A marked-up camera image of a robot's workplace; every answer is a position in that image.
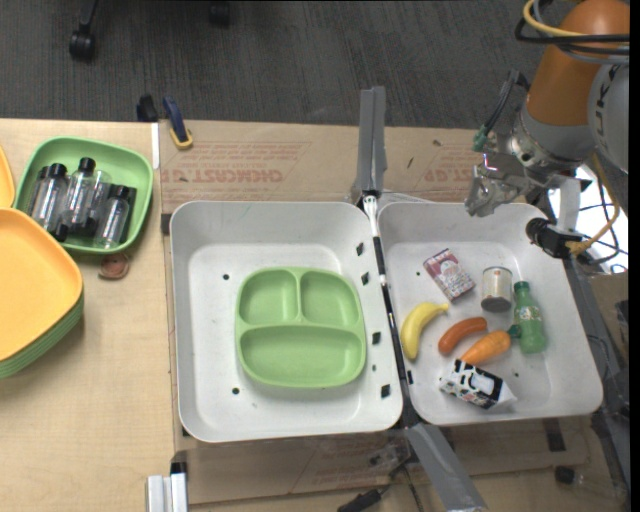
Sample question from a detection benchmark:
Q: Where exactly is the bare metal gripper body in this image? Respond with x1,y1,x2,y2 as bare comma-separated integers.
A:
472,122,572,195

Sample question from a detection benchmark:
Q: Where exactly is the red carton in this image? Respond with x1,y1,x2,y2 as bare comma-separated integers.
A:
422,248,477,303

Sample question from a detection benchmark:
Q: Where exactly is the small white can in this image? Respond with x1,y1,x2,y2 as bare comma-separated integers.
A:
480,265,515,314

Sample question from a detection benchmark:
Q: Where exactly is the green bottle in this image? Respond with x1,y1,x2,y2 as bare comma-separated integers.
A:
511,280,550,356

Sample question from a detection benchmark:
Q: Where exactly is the orange sausage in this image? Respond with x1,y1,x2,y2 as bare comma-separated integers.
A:
437,316,489,357

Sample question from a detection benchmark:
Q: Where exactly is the yellow banana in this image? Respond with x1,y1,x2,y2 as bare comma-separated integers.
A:
399,301,451,362

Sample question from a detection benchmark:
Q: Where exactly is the orange carrot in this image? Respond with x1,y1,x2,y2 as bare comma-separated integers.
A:
459,324,522,367

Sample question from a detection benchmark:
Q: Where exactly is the white plastic tray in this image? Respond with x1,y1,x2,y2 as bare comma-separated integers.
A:
375,201,605,428
168,199,405,444

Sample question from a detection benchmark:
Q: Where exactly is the black and white carton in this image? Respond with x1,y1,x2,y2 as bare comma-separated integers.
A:
438,358,519,412

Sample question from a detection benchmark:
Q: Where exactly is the brown cardboard board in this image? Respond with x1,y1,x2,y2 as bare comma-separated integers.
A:
158,118,592,506

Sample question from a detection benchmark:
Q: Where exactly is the green divided plate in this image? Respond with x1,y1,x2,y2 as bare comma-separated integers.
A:
234,266,369,390

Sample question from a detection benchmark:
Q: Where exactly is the clear plastic bottle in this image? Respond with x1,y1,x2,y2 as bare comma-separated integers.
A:
93,184,133,250
553,465,622,497
29,162,70,232
61,156,101,236

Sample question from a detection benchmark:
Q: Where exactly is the green square plate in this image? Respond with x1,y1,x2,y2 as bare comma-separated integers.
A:
12,135,155,255

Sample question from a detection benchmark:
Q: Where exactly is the brown biscuit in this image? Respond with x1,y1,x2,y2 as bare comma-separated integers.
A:
97,251,132,281

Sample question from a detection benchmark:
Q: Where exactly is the black chair castor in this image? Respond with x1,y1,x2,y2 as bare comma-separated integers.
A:
68,0,100,62

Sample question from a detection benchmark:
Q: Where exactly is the yellow plate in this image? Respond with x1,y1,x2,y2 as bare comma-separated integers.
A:
0,206,85,362
0,144,17,209

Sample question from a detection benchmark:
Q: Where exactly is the black cylinder on white bracket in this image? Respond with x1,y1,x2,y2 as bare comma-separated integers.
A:
525,176,584,260

